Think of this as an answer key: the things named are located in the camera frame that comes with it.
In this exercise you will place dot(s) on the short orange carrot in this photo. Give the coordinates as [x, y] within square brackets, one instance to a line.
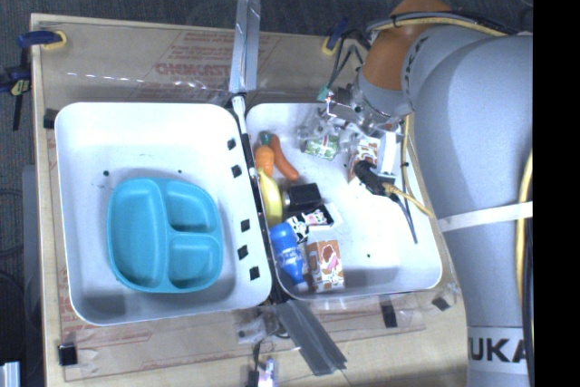
[265, 158]

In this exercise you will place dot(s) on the brown and white carton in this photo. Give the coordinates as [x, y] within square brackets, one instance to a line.
[326, 265]

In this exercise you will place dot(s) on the black cylinder on white bracket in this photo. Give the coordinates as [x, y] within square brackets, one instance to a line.
[371, 177]

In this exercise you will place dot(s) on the blue bottle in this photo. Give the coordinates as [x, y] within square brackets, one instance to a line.
[285, 251]

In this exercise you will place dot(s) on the orange and white carton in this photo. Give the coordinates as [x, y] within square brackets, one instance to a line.
[367, 151]

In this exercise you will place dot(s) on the brown cardboard board red print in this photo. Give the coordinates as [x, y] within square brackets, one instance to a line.
[136, 59]

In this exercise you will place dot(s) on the black and white cow carton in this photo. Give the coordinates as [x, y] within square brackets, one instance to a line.
[317, 218]

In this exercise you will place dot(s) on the blue divided plate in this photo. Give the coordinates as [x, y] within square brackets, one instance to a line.
[140, 231]

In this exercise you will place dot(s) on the yellow banana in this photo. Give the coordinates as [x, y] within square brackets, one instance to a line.
[271, 197]

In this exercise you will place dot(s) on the black cube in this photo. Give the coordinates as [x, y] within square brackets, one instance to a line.
[304, 196]

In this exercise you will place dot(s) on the white plastic tray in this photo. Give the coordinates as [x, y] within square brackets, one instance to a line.
[385, 249]
[149, 136]

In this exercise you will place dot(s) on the long orange sausage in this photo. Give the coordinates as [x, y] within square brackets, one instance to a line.
[284, 163]

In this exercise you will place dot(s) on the green and white carton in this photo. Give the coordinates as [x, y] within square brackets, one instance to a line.
[322, 147]

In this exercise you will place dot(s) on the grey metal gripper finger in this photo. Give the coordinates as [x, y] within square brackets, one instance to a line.
[313, 128]
[348, 141]

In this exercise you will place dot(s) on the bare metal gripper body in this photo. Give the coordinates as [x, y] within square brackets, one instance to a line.
[358, 113]

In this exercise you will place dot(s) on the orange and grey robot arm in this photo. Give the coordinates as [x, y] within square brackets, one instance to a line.
[471, 127]

